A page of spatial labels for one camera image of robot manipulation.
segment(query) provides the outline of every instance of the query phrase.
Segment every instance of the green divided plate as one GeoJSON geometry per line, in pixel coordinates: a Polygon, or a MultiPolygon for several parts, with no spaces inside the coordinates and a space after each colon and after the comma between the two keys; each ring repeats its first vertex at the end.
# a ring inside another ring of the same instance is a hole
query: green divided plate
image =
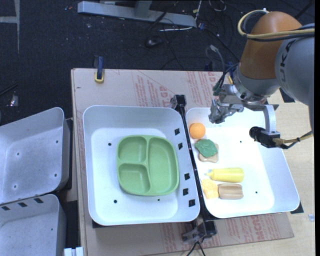
{"type": "Polygon", "coordinates": [[[166,138],[126,136],[117,145],[116,158],[119,184],[130,194],[163,196],[178,187],[177,154],[166,138]]]}

